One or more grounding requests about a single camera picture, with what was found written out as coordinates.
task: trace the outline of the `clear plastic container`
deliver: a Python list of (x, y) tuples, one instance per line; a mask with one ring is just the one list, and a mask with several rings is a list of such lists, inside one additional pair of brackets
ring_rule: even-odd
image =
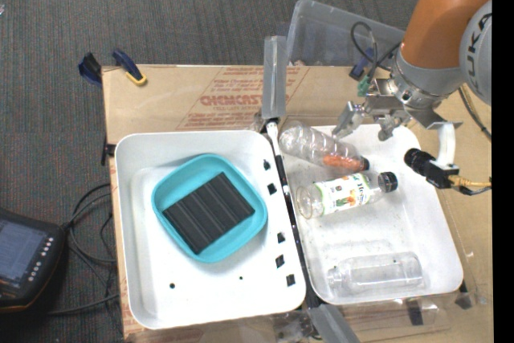
[[(307, 66), (353, 66), (362, 57), (350, 36), (352, 26), (366, 23), (373, 30), (377, 53), (384, 55), (400, 43), (404, 31), (370, 18), (325, 5), (314, 0), (299, 0), (295, 4), (288, 32), (288, 58)], [(356, 31), (356, 40), (362, 48), (369, 42), (369, 33)], [(383, 65), (391, 67), (392, 59)]]
[(354, 294), (413, 288), (423, 283), (421, 264), (412, 251), (351, 257), (328, 270), (327, 277), (335, 292)]
[(284, 153), (333, 168), (341, 175), (369, 169), (368, 159), (362, 157), (354, 145), (336, 142), (328, 134), (297, 120), (284, 125), (279, 146)]

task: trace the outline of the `black bottle cap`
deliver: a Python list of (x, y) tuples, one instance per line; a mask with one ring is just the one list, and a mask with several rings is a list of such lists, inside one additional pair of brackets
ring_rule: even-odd
[(393, 172), (384, 172), (378, 175), (378, 186), (386, 193), (398, 188), (398, 179)]
[(369, 170), (369, 160), (365, 157), (362, 158), (362, 169)]

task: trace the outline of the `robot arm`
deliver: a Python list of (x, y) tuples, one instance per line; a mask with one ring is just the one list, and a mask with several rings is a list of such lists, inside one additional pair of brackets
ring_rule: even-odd
[[(411, 153), (406, 163), (413, 163), (420, 174), (434, 168), (441, 179), (432, 184), (448, 187), (448, 177), (459, 172), (453, 154), (454, 128), (460, 123), (444, 120), (434, 109), (465, 83), (492, 104), (491, 47), (492, 0), (419, 0), (395, 52), (390, 77), (369, 79), (359, 95), (365, 96), (365, 102), (348, 102), (332, 134), (346, 136), (364, 117), (372, 117), (381, 126), (378, 137), (384, 141), (414, 118), (424, 128), (438, 130), (441, 149), (437, 159)], [(428, 169), (418, 167), (420, 159)]]

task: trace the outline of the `clear plastic bottle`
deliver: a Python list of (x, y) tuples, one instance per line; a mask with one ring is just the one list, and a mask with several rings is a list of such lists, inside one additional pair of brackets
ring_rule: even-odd
[(314, 165), (330, 166), (339, 174), (352, 174), (369, 169), (369, 161), (356, 147), (336, 142), (326, 133), (292, 120), (284, 125), (279, 138), (280, 149)]
[(357, 294), (423, 284), (419, 259), (412, 251), (350, 257), (327, 272), (328, 285), (335, 292)]
[(296, 201), (302, 216), (317, 218), (374, 203), (397, 188), (398, 180), (393, 172), (368, 170), (300, 186), (296, 191)]

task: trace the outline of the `blue clamp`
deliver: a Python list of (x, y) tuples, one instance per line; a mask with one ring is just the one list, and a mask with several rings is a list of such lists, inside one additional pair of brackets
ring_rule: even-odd
[(123, 66), (123, 68), (127, 71), (127, 77), (137, 86), (142, 86), (146, 83), (146, 76), (143, 75), (136, 64), (130, 59), (124, 51), (120, 49), (114, 49), (112, 52), (112, 57), (116, 59), (116, 62)]
[(79, 73), (90, 84), (95, 84), (99, 88), (102, 87), (102, 76), (100, 74), (101, 66), (96, 61), (93, 54), (89, 51), (79, 63)]
[(359, 80), (362, 77), (362, 73), (364, 73), (365, 67), (369, 64), (369, 62), (372, 62), (373, 58), (373, 49), (371, 47), (368, 47), (365, 51), (366, 56), (362, 56), (361, 60), (353, 66), (352, 70), (349, 73), (349, 76), (352, 79)]

